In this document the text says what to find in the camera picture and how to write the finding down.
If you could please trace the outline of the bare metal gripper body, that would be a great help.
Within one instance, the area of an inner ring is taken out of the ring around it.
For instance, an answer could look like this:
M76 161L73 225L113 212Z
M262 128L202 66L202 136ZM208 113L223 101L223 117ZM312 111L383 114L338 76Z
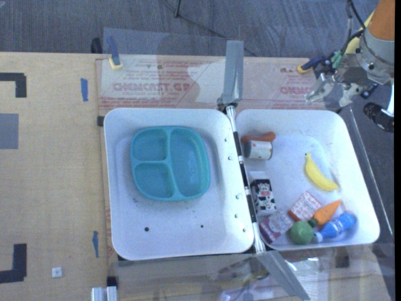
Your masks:
M334 81L342 85L360 85L363 91L374 84L386 85L393 80L394 50L373 51L359 47L354 53L337 56L333 60Z

